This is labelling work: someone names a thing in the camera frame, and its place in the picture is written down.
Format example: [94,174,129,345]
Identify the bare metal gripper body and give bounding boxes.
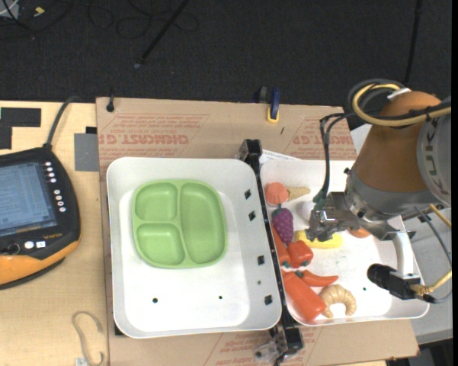
[309,191,371,233]

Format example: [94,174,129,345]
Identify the yellow corn cob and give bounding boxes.
[293,230,344,250]

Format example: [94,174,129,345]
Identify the red bell pepper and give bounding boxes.
[287,239,315,269]

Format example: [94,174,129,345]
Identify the purple grapes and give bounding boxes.
[271,206,295,245]

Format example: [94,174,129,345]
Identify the small orange carrot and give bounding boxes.
[271,225,292,268]

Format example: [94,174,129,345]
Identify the white plastic tray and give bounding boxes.
[258,158,431,326]
[106,156,283,339]

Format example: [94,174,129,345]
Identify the thin black rod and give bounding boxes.
[248,153,299,335]

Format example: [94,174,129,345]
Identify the red chili pepper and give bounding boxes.
[296,269,340,287]

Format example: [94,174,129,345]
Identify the orange ice cream cone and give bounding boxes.
[264,181,312,207]

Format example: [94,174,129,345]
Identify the tan croissant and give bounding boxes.
[319,284,357,319]

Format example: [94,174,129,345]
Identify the large orange carrot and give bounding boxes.
[281,271,328,324]

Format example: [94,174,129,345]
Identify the white paper slip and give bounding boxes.
[261,149,303,163]

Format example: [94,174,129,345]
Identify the green divided plate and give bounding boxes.
[131,179,229,270]

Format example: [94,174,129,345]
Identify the brown cardboard board red print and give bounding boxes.
[94,96,421,366]

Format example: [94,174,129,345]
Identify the black cylinder on white bracket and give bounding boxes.
[367,230,424,301]

